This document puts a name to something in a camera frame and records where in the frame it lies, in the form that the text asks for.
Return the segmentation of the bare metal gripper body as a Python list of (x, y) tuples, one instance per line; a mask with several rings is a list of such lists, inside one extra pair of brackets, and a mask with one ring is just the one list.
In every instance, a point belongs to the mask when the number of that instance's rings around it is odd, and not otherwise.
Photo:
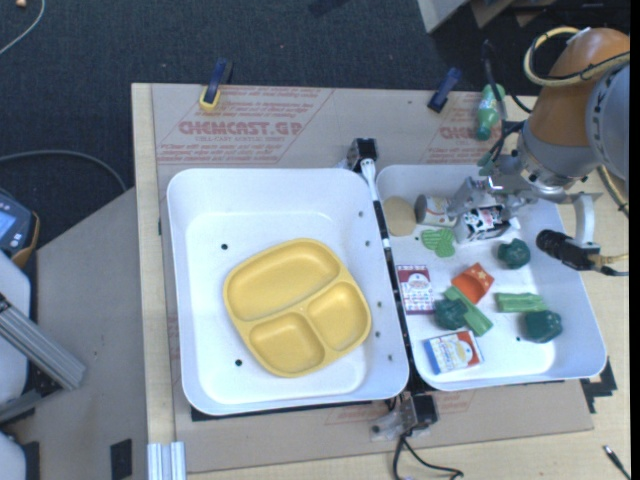
[(590, 155), (500, 155), (487, 161), (479, 178), (466, 179), (466, 208), (483, 203), (519, 209), (538, 200), (567, 204), (568, 190), (593, 170)]

